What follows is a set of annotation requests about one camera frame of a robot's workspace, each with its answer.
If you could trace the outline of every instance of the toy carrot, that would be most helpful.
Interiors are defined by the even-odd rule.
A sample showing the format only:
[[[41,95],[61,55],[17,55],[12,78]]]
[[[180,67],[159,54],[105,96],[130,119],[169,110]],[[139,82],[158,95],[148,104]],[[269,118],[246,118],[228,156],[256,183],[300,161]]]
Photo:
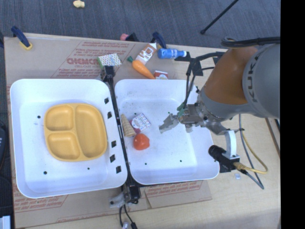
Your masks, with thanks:
[[[146,76],[149,79],[156,79],[141,61],[133,60],[132,57],[128,57],[127,60],[132,63],[132,67],[140,74]]]

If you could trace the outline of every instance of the cardboard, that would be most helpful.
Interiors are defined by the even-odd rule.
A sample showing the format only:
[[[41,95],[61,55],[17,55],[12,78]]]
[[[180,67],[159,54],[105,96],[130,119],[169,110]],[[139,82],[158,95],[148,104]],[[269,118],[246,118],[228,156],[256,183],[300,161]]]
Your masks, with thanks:
[[[124,78],[145,79],[126,60],[128,56],[135,58],[146,45],[144,42],[72,38],[29,33],[25,33],[25,35],[33,45],[33,48],[29,51],[20,46],[18,38],[5,38],[4,43],[9,118],[10,86],[16,80],[23,78],[99,79],[101,67],[97,57],[101,55],[116,53],[119,56],[122,65],[114,78],[115,83]],[[214,49],[209,50],[205,51],[205,53],[214,52]],[[200,50],[197,50],[197,52],[198,55],[203,53]],[[179,75],[181,75],[181,79],[184,79],[184,73],[181,74],[179,71],[184,72],[187,69],[188,62],[164,60],[160,64],[160,60],[154,55],[146,66],[151,72],[155,70],[166,71],[169,79],[179,79]],[[108,198],[120,193],[121,189],[119,187],[39,199],[23,196],[16,185],[11,119],[9,121],[15,227],[17,229],[102,217],[119,212],[118,208],[110,208],[108,202]],[[143,187],[141,188],[141,194],[142,197],[139,203],[129,206],[130,211],[212,199],[207,181]]]

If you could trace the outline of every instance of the orange divided plate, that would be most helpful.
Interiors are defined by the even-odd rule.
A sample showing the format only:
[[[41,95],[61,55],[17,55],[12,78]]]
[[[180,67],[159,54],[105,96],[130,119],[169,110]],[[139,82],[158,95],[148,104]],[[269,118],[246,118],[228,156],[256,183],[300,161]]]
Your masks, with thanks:
[[[102,156],[107,134],[100,111],[90,104],[58,104],[44,116],[45,140],[51,155],[62,161]]]

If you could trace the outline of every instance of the red tomato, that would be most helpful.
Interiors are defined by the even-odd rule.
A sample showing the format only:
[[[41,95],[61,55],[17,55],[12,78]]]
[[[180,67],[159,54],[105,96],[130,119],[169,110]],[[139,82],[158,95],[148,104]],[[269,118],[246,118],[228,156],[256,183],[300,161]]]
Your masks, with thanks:
[[[137,134],[133,139],[133,146],[136,150],[143,150],[149,147],[149,138],[143,134]]]

